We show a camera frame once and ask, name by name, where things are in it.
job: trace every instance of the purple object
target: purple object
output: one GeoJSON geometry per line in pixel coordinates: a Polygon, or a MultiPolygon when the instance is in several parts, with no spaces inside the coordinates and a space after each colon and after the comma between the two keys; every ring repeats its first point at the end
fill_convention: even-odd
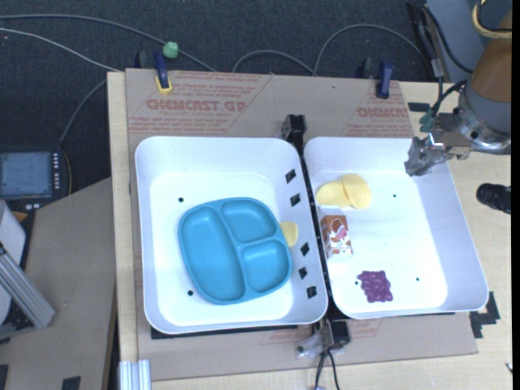
{"type": "Polygon", "coordinates": [[[392,301],[390,282],[383,270],[363,271],[357,278],[361,280],[361,289],[365,291],[369,303],[392,301]]]}

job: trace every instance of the white cable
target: white cable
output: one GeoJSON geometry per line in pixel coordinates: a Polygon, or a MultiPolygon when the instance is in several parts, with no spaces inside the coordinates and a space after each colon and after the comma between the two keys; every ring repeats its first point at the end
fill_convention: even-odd
{"type": "Polygon", "coordinates": [[[0,28],[0,30],[3,31],[3,32],[15,33],[15,34],[18,34],[18,35],[29,36],[29,37],[35,37],[36,39],[40,39],[41,41],[50,43],[51,45],[54,45],[54,46],[57,46],[58,48],[66,50],[67,52],[70,52],[71,54],[74,54],[75,56],[79,56],[80,58],[84,59],[87,62],[92,63],[93,65],[96,65],[96,66],[101,67],[101,68],[108,69],[109,71],[121,72],[119,69],[108,67],[107,65],[103,65],[102,63],[93,61],[92,59],[87,58],[86,56],[76,52],[75,50],[67,48],[66,46],[64,46],[64,45],[62,45],[62,44],[60,44],[58,42],[51,41],[50,39],[47,39],[46,37],[41,37],[41,36],[35,35],[33,33],[22,32],[20,30],[14,30],[14,29],[0,28]]]}

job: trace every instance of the table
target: table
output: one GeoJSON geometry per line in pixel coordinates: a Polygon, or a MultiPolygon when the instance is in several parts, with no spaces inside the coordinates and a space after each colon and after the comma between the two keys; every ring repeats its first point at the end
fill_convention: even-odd
{"type": "MultiPolygon", "coordinates": [[[[436,84],[401,82],[407,102],[433,103],[436,84]]],[[[132,217],[128,195],[128,127],[125,74],[108,74],[110,151],[115,219],[115,253],[117,266],[117,297],[119,349],[121,361],[139,360],[137,342],[136,296],[132,257],[132,217]]],[[[449,97],[443,111],[456,104],[449,97]]],[[[419,134],[419,113],[410,112],[414,132],[419,134]]],[[[440,357],[398,362],[338,367],[340,386],[349,389],[385,388],[512,388],[512,374],[506,363],[512,362],[511,315],[511,219],[510,215],[483,206],[475,199],[476,189],[486,182],[510,185],[510,157],[472,153],[466,161],[449,164],[467,223],[500,311],[497,325],[484,327],[484,338],[478,340],[479,353],[459,357],[440,357]]],[[[196,379],[154,381],[154,389],[264,389],[311,388],[314,368],[282,370],[255,374],[221,375],[196,379]]],[[[320,385],[333,388],[330,366],[324,368],[320,385]]]]}

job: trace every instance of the black fabric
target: black fabric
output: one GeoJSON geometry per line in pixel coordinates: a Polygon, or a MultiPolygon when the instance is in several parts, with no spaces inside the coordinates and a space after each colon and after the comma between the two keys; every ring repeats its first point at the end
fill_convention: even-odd
{"type": "MultiPolygon", "coordinates": [[[[406,3],[424,0],[0,0],[0,15],[72,14],[140,29],[179,47],[220,72],[253,50],[278,50],[310,67],[337,30],[378,24],[419,45],[406,3]]],[[[106,24],[80,19],[0,19],[0,28],[34,33],[116,69],[132,67],[144,50],[152,59],[160,45],[106,24]]],[[[383,59],[396,80],[431,80],[420,56],[402,40],[375,29],[339,35],[323,53],[321,76],[354,77],[370,58],[377,74],[383,59]]],[[[179,56],[171,69],[204,70],[179,56]]],[[[258,56],[238,72],[309,75],[284,58],[258,56]]],[[[106,70],[32,37],[0,30],[0,140],[9,144],[57,142],[85,95],[106,70]]],[[[63,142],[76,191],[110,175],[106,90],[94,94],[63,142]]]]}

